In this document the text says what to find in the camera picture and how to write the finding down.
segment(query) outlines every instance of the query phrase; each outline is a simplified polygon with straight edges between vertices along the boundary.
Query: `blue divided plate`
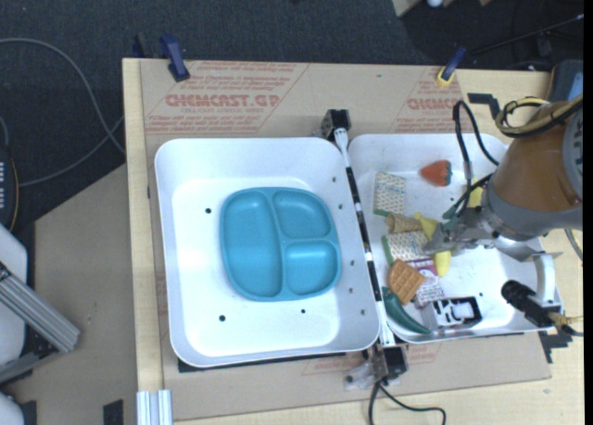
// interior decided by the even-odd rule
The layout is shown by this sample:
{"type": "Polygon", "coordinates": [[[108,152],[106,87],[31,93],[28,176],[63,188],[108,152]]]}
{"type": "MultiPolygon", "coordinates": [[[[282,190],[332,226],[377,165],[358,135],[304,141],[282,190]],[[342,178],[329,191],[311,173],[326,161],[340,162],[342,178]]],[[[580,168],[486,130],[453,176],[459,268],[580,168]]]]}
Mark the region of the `blue divided plate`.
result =
{"type": "Polygon", "coordinates": [[[341,272],[334,221],[319,196],[295,188],[251,188],[221,211],[222,262],[234,289],[259,301],[323,294],[341,272]]]}

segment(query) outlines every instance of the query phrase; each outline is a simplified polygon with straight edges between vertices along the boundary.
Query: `wire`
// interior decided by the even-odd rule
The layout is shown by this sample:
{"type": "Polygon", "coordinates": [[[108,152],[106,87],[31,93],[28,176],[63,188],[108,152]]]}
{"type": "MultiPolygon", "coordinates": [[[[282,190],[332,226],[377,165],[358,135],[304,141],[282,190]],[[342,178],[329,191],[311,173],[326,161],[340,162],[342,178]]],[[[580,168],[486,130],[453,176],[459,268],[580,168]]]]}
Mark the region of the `wire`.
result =
{"type": "Polygon", "coordinates": [[[64,53],[59,48],[56,48],[52,44],[47,44],[46,42],[42,42],[40,40],[34,40],[32,38],[4,38],[4,39],[0,40],[0,44],[38,45],[38,46],[42,46],[43,48],[47,48],[47,49],[53,51],[54,53],[62,56],[66,61],[68,61],[68,63],[74,68],[74,70],[81,77],[81,80],[84,83],[84,87],[86,88],[86,91],[89,94],[89,97],[91,98],[93,107],[95,108],[96,115],[99,117],[99,120],[101,121],[101,125],[103,126],[103,129],[105,129],[105,132],[107,133],[107,137],[109,139],[111,139],[111,142],[113,142],[113,144],[116,147],[118,147],[118,150],[120,150],[120,152],[122,152],[124,155],[126,155],[125,149],[121,146],[121,144],[115,138],[113,131],[109,129],[109,127],[107,126],[107,123],[105,122],[105,119],[103,118],[103,113],[101,112],[101,109],[99,108],[99,104],[96,102],[95,95],[93,94],[93,90],[91,89],[91,85],[89,84],[89,81],[87,81],[86,77],[84,76],[84,73],[82,73],[81,69],[78,67],[78,65],[74,62],[74,60],[72,58],[70,58],[68,55],[66,55],[66,53],[64,53]]]}
{"type": "Polygon", "coordinates": [[[465,104],[464,101],[459,101],[454,107],[453,107],[453,119],[457,122],[460,121],[460,116],[459,116],[459,107],[463,107],[465,109],[465,112],[467,112],[467,115],[470,118],[470,122],[472,123],[472,127],[473,127],[473,133],[475,134],[475,138],[478,142],[478,145],[480,146],[480,149],[482,150],[482,153],[486,156],[486,158],[488,160],[490,160],[490,162],[496,166],[498,166],[498,161],[490,155],[490,153],[487,151],[486,147],[484,146],[484,141],[482,140],[482,135],[480,134],[480,131],[478,129],[478,124],[475,121],[475,117],[473,116],[473,112],[472,110],[468,107],[467,104],[465,104]]]}
{"type": "Polygon", "coordinates": [[[381,381],[377,381],[374,384],[374,386],[372,387],[371,399],[369,401],[369,423],[370,423],[370,425],[374,425],[374,421],[372,419],[372,410],[374,408],[374,402],[375,402],[375,399],[377,398],[377,394],[379,393],[379,390],[381,390],[393,402],[395,402],[402,408],[405,408],[406,410],[409,410],[411,412],[440,412],[443,415],[443,421],[441,422],[441,424],[445,425],[447,423],[447,412],[445,412],[445,410],[443,408],[441,408],[439,406],[428,406],[428,407],[422,407],[422,408],[418,408],[418,407],[414,407],[414,406],[407,406],[406,404],[397,400],[392,394],[390,394],[386,390],[386,388],[381,384],[381,381]]]}
{"type": "Polygon", "coordinates": [[[473,116],[472,111],[470,108],[465,104],[463,100],[460,100],[454,107],[453,107],[453,120],[455,121],[455,134],[457,136],[457,141],[460,146],[461,156],[463,157],[463,168],[465,173],[465,182],[466,182],[466,189],[463,197],[461,199],[463,205],[459,211],[456,212],[457,217],[460,217],[461,214],[467,209],[467,206],[470,202],[470,194],[472,193],[472,161],[470,160],[470,156],[467,153],[467,147],[465,146],[465,142],[463,141],[463,134],[461,133],[461,114],[460,108],[463,107],[467,112],[467,115],[470,118],[470,122],[473,126],[473,133],[475,134],[475,138],[480,146],[480,149],[486,156],[490,162],[494,165],[498,165],[498,161],[490,155],[490,153],[486,150],[484,146],[484,142],[482,141],[482,136],[480,135],[480,131],[478,130],[477,122],[475,121],[475,117],[473,116]]]}
{"type": "Polygon", "coordinates": [[[579,338],[585,337],[585,334],[583,331],[576,331],[573,327],[571,327],[569,325],[562,325],[561,330],[564,331],[565,333],[570,334],[571,336],[576,336],[579,338]]]}
{"type": "Polygon", "coordinates": [[[566,233],[566,237],[568,237],[568,241],[571,243],[571,246],[573,247],[574,251],[578,255],[578,258],[580,258],[581,262],[583,262],[583,248],[576,241],[573,230],[565,229],[564,232],[566,233]]]}
{"type": "MultiPolygon", "coordinates": [[[[490,178],[492,178],[492,173],[490,173],[489,175],[486,175],[484,178],[482,178],[482,179],[478,180],[476,183],[474,183],[472,185],[472,187],[470,188],[470,194],[472,194],[473,190],[475,190],[476,188],[482,188],[490,180],[490,178]]],[[[455,213],[457,212],[457,208],[460,206],[460,204],[465,199],[465,196],[466,196],[465,193],[462,194],[460,196],[460,198],[455,202],[455,204],[443,215],[443,218],[445,218],[445,219],[453,218],[453,216],[455,216],[455,213]]]]}
{"type": "MultiPolygon", "coordinates": [[[[123,122],[123,117],[121,117],[116,124],[113,126],[112,131],[115,131],[119,125],[123,122]]],[[[64,173],[67,173],[68,171],[77,168],[79,165],[81,165],[82,163],[84,163],[86,160],[88,160],[92,155],[95,154],[95,152],[97,150],[99,150],[99,148],[101,148],[104,144],[106,144],[109,141],[109,137],[105,137],[101,142],[99,142],[89,153],[87,153],[85,156],[82,156],[80,159],[78,159],[77,161],[75,161],[74,163],[68,165],[67,167],[65,167],[64,169],[58,170],[54,173],[52,173],[51,175],[47,175],[44,176],[42,178],[38,178],[36,180],[31,180],[31,181],[25,181],[23,183],[21,183],[19,186],[20,188],[26,188],[28,186],[33,186],[34,184],[39,184],[39,183],[43,183],[45,181],[49,181],[49,180],[53,180],[54,178],[57,178],[61,175],[63,175],[64,173]]]]}
{"type": "Polygon", "coordinates": [[[4,119],[2,119],[2,116],[0,116],[0,125],[2,126],[2,130],[4,132],[4,147],[8,147],[10,137],[8,136],[8,127],[6,126],[4,119]]]}
{"type": "Polygon", "coordinates": [[[552,127],[563,123],[566,119],[583,107],[583,94],[581,93],[574,99],[550,111],[550,113],[542,119],[532,120],[520,127],[513,127],[510,125],[509,115],[511,115],[515,109],[521,107],[541,106],[547,102],[548,101],[535,97],[526,97],[518,101],[510,101],[497,115],[496,124],[498,130],[507,137],[515,139],[529,137],[531,135],[537,135],[544,131],[548,131],[552,127]]]}
{"type": "Polygon", "coordinates": [[[17,214],[19,213],[19,200],[20,200],[20,187],[19,187],[19,174],[17,173],[17,167],[15,166],[14,160],[10,159],[10,164],[12,165],[12,171],[15,174],[15,212],[12,215],[12,220],[10,221],[10,225],[8,226],[8,230],[12,231],[15,228],[15,224],[17,223],[17,214]]]}

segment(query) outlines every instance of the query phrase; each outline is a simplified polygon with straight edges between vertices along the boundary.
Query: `gray carpet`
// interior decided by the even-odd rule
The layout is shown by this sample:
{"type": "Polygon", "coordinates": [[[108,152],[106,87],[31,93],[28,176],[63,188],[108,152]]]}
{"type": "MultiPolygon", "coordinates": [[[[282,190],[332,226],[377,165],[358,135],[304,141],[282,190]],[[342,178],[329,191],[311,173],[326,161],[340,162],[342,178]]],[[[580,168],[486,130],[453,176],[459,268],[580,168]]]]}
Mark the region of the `gray carpet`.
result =
{"type": "MultiPolygon", "coordinates": [[[[583,0],[424,3],[403,18],[391,0],[0,0],[0,39],[26,37],[68,54],[86,75],[107,125],[122,114],[120,62],[139,32],[174,34],[187,58],[441,65],[468,49],[545,28],[583,12],[583,0]]],[[[462,68],[548,69],[583,54],[583,23],[562,28],[542,52],[536,39],[466,57],[462,68]]],[[[0,117],[23,183],[63,169],[105,137],[76,72],[40,46],[0,44],[0,117]]],[[[122,130],[116,133],[122,143],[122,130]]],[[[123,163],[107,143],[51,181],[23,187],[18,228],[123,163]]]]}

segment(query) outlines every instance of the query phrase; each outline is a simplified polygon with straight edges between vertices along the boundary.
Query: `blue clamp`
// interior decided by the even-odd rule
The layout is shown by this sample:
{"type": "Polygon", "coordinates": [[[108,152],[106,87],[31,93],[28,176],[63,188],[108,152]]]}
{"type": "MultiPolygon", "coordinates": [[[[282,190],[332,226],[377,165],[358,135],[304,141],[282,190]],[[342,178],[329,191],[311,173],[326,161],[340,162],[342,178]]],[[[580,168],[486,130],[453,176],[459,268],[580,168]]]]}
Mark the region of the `blue clamp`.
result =
{"type": "Polygon", "coordinates": [[[164,33],[158,42],[163,54],[170,60],[169,71],[173,78],[177,82],[188,80],[190,74],[183,63],[182,51],[177,39],[170,33],[164,33]]]}
{"type": "Polygon", "coordinates": [[[446,66],[438,71],[438,74],[436,75],[436,82],[438,82],[443,87],[449,86],[453,81],[453,72],[455,69],[457,69],[457,66],[461,63],[466,53],[467,50],[463,46],[460,46],[455,52],[455,55],[453,55],[453,58],[448,61],[446,66]]]}

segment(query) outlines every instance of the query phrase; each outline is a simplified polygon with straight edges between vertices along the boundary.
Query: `robotic arm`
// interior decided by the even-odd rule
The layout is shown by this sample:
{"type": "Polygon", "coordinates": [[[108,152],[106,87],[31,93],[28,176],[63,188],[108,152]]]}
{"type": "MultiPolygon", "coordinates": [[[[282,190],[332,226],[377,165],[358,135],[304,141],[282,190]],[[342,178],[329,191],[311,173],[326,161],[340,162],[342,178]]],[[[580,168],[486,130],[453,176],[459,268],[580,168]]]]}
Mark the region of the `robotic arm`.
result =
{"type": "Polygon", "coordinates": [[[583,96],[524,101],[543,104],[519,128],[506,124],[521,101],[498,115],[498,127],[514,140],[491,177],[474,186],[483,187],[481,205],[438,224],[425,252],[456,255],[482,245],[523,261],[536,252],[531,239],[553,229],[583,229],[583,96]]]}

